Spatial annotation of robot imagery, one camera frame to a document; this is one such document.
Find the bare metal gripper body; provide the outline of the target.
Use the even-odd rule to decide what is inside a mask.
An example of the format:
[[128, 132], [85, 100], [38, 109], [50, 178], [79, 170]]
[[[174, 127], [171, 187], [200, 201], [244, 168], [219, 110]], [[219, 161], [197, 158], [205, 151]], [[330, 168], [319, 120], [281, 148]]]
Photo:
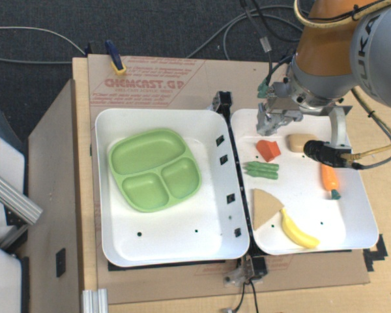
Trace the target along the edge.
[[332, 99], [315, 95], [301, 85], [276, 82], [268, 89], [265, 122], [298, 122], [304, 115], [327, 115], [333, 106]]

